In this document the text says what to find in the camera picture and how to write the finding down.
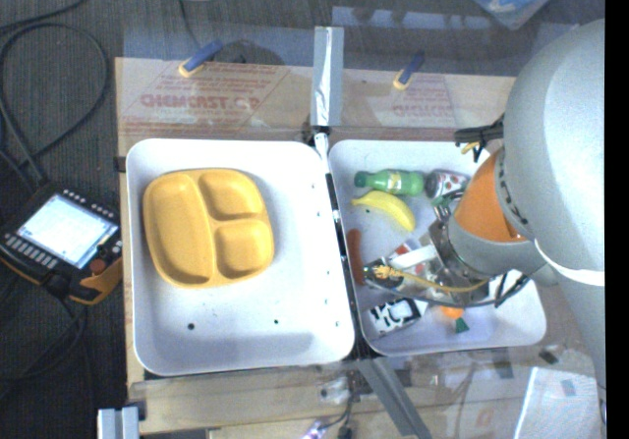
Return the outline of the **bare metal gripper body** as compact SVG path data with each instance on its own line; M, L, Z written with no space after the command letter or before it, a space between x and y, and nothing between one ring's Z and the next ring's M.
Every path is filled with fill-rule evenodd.
M430 279L440 285L435 298L447 303L472 303L481 299L481 278L454 251L448 240L447 228L440 220L429 226L429 239L436 250L430 263Z

